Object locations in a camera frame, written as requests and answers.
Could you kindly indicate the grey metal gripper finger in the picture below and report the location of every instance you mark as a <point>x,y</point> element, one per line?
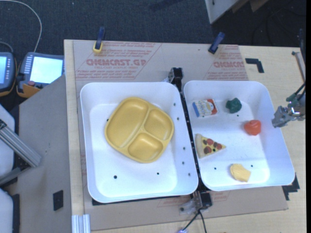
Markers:
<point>278,122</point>
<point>281,110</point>

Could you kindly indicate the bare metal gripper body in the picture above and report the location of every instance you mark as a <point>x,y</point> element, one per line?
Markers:
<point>297,110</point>

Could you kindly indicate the orange toy pepper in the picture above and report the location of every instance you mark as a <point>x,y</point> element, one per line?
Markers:
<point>252,127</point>

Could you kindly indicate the white plastic tray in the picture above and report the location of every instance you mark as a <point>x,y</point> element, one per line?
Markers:
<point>136,181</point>
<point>243,152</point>

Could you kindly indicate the green toy pepper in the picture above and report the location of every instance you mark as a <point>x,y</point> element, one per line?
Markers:
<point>233,105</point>

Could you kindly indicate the yellow toy crisp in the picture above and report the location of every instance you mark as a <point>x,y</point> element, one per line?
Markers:
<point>240,173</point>

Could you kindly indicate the white orange blue carton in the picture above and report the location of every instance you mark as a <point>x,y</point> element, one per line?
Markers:
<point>204,107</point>

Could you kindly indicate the toy pizza slice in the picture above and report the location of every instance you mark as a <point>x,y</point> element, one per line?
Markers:
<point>206,147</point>

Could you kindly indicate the thin black rod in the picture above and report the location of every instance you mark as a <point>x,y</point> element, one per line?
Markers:
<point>190,132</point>

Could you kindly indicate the brown cardboard board red print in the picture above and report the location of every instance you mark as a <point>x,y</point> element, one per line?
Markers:
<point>184,57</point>

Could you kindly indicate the yellow divided plate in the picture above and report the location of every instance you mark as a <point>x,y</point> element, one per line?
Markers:
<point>126,125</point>

